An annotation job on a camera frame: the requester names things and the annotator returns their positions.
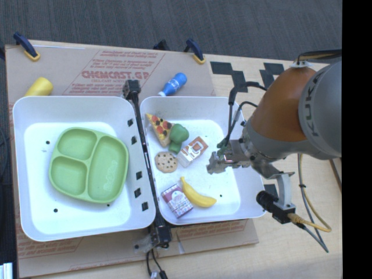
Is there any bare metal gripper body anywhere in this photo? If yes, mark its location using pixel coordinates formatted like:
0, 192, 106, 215
221, 137, 255, 170

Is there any yellow banana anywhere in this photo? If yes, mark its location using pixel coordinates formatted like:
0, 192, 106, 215
180, 176, 218, 209

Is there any green divided plate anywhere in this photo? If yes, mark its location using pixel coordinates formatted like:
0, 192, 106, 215
48, 127, 130, 205

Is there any brown and white carton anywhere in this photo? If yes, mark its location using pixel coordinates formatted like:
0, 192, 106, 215
176, 135, 209, 169

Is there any thin black and white rod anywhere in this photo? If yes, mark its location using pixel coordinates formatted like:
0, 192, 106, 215
131, 93, 165, 227

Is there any green broccoli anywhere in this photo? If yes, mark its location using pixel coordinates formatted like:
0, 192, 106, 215
168, 123, 190, 155

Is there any white plastic tray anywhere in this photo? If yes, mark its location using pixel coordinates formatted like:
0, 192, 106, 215
12, 95, 157, 242
139, 95, 267, 226

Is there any brown cardboard board red print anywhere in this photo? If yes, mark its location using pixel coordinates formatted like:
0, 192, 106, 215
4, 39, 260, 279

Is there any brown chocolate chip biscuit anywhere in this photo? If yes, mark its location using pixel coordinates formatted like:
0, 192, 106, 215
154, 151, 178, 174

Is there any toy pizza slice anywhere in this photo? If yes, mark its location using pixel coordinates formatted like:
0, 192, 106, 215
145, 112, 175, 148

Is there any black cylinder on white bracket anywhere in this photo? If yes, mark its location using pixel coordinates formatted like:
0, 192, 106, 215
255, 171, 298, 225

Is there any red and white packet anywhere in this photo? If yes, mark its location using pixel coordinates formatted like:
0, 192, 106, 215
160, 183, 194, 219

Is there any blue and white bottle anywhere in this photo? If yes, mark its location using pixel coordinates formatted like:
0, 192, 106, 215
157, 72, 188, 98

